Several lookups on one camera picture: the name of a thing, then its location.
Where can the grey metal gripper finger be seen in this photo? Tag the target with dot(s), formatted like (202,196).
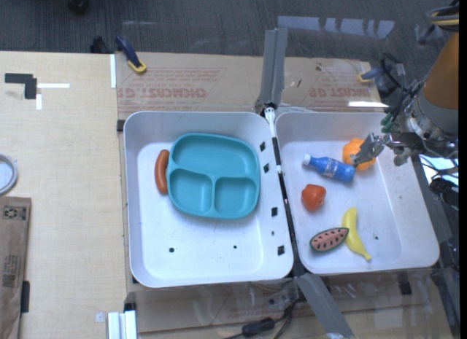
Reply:
(366,144)
(374,151)

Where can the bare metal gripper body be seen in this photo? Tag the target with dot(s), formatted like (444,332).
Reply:
(419,142)

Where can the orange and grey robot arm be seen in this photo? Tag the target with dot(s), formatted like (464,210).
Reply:
(443,75)

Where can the orange toy pumpkin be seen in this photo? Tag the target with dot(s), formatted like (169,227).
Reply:
(350,149)

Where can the blue toy bottle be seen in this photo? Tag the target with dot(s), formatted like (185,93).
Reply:
(333,169)

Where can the white plastic tray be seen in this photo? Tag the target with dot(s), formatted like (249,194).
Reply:
(394,213)
(204,250)

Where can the yellow banana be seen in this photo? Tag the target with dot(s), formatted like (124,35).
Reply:
(352,230)

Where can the toy watermelon slice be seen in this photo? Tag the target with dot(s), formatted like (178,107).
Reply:
(328,240)

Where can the teal divided plate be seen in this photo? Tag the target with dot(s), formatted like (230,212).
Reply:
(213,173)

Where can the brown cardboard board red print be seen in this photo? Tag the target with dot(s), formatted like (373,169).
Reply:
(219,75)

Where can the orange-brown toy sausage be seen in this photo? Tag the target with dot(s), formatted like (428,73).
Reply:
(161,173)

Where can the brown paper envelope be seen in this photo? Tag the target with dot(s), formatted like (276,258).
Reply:
(12,257)

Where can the black cylinder on white bracket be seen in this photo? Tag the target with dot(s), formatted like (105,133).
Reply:
(443,187)

